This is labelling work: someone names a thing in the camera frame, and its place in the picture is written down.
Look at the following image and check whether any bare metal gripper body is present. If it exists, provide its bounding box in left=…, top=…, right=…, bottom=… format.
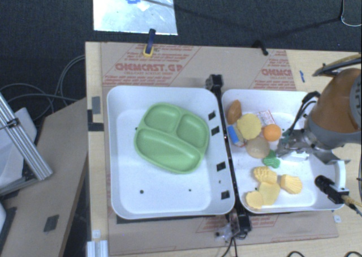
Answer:
left=279, top=128, right=351, bottom=166

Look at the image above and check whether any green toy vegetable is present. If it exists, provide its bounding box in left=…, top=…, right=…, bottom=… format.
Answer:
left=262, top=149, right=282, bottom=169

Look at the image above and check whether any orange toy fruit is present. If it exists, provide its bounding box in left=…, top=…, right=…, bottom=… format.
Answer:
left=262, top=123, right=282, bottom=142

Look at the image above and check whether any beige round toy bun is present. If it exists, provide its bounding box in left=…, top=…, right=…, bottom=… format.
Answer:
left=245, top=136, right=271, bottom=160

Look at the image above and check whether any yellow ridged toy chip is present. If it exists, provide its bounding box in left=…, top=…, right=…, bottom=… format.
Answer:
left=279, top=174, right=304, bottom=195
left=252, top=166, right=278, bottom=185

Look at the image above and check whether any white plastic tray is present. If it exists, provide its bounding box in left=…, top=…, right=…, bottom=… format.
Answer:
left=106, top=85, right=236, bottom=220
left=221, top=88, right=346, bottom=215

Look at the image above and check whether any white packet with red print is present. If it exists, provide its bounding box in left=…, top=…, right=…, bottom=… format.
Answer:
left=249, top=109, right=277, bottom=131

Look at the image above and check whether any yellow smooth toy slice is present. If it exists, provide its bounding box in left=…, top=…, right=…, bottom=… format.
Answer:
left=258, top=181, right=282, bottom=205
left=245, top=190, right=265, bottom=210

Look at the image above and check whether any yellow round toy biscuit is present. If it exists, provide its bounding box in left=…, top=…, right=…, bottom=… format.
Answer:
left=236, top=113, right=263, bottom=141

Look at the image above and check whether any blue and white small packet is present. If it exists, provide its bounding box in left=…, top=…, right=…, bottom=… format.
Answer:
left=226, top=125, right=242, bottom=145

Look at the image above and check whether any thin black rod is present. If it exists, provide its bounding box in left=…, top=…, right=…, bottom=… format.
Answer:
left=212, top=85, right=247, bottom=219

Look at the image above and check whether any brown toy bread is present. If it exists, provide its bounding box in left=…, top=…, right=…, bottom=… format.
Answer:
left=226, top=99, right=243, bottom=125

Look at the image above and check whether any brown cardboard board, red print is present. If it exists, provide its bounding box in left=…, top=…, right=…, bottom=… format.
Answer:
left=100, top=41, right=340, bottom=251

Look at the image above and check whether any green divided plate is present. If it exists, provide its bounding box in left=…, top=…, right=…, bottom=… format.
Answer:
left=133, top=102, right=211, bottom=175

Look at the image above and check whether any black cylinder on white bracket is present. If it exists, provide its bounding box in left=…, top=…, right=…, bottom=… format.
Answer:
left=314, top=159, right=351, bottom=205

